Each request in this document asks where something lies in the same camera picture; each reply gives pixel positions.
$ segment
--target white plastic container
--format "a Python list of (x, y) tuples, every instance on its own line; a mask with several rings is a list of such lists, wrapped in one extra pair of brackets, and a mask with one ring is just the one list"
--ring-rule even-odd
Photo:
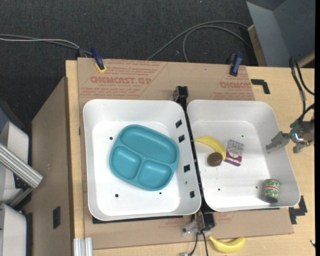
[(8, 205), (0, 204), (0, 256), (26, 256), (26, 217)]
[[(214, 152), (195, 142), (196, 156), (208, 206), (218, 212), (292, 207), (300, 192), (286, 149), (267, 153), (266, 145), (278, 134), (279, 126), (272, 108), (261, 101), (193, 100), (187, 107), (192, 135), (209, 135), (226, 148), (229, 139), (244, 144), (242, 163), (222, 162), (211, 167), (207, 157)], [(280, 182), (277, 203), (260, 199), (263, 182)]]
[[(0, 143), (17, 155), (25, 163), (28, 162), (29, 137), (8, 121), (0, 133)], [(16, 196), (21, 188), (16, 188), (14, 173), (0, 163), (0, 203), (6, 203)]]
[[(99, 220), (191, 215), (201, 195), (183, 109), (169, 100), (94, 99), (83, 108), (88, 206)], [(179, 161), (169, 184), (148, 191), (116, 177), (109, 156), (118, 134), (129, 125), (141, 125), (172, 139)]]

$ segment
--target black floor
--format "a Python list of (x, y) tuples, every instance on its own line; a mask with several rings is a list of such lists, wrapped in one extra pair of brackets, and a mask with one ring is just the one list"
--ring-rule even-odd
[[(244, 0), (0, 1), (0, 34), (64, 39), (87, 51), (96, 47), (110, 59), (146, 60), (184, 30), (209, 21), (252, 25)], [(238, 25), (215, 26), (248, 39)], [(185, 62), (183, 39), (152, 60)], [(244, 54), (242, 64), (257, 65), (250, 48), (225, 31), (199, 29), (186, 41), (190, 62), (223, 64), (239, 51)], [(0, 40), (0, 98), (26, 127), (65, 75), (65, 60), (74, 60), (75, 53), (46, 42)]]

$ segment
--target toy banana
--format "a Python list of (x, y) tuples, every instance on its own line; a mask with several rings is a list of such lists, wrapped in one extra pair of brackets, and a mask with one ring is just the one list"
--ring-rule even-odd
[(214, 239), (211, 235), (208, 237), (213, 243), (214, 248), (221, 253), (234, 253), (239, 251), (245, 246), (246, 238), (239, 237), (230, 242), (224, 242), (221, 240)]
[(201, 142), (203, 144), (206, 144), (213, 148), (216, 152), (220, 153), (222, 155), (223, 160), (226, 159), (227, 152), (225, 147), (221, 144), (219, 140), (217, 140), (214, 137), (211, 137), (209, 135), (202, 136), (200, 138), (195, 138), (195, 142)]

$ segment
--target brown round object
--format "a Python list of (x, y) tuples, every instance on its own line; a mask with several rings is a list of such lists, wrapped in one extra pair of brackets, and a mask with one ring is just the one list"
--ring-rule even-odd
[(218, 152), (211, 153), (208, 156), (207, 162), (209, 166), (219, 166), (223, 160), (222, 154)]

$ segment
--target blue clamp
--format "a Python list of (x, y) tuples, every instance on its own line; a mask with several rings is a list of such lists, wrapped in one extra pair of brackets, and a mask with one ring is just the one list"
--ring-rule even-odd
[(238, 69), (239, 69), (239, 66), (243, 60), (244, 56), (241, 52), (238, 52), (234, 58), (234, 61), (233, 61), (233, 65), (230, 69), (230, 75), (232, 76), (237, 76), (238, 75)]
[(99, 73), (103, 74), (107, 71), (107, 67), (104, 64), (104, 61), (98, 52), (98, 50), (94, 47), (91, 47), (91, 53), (95, 59), (95, 67), (99, 71)]

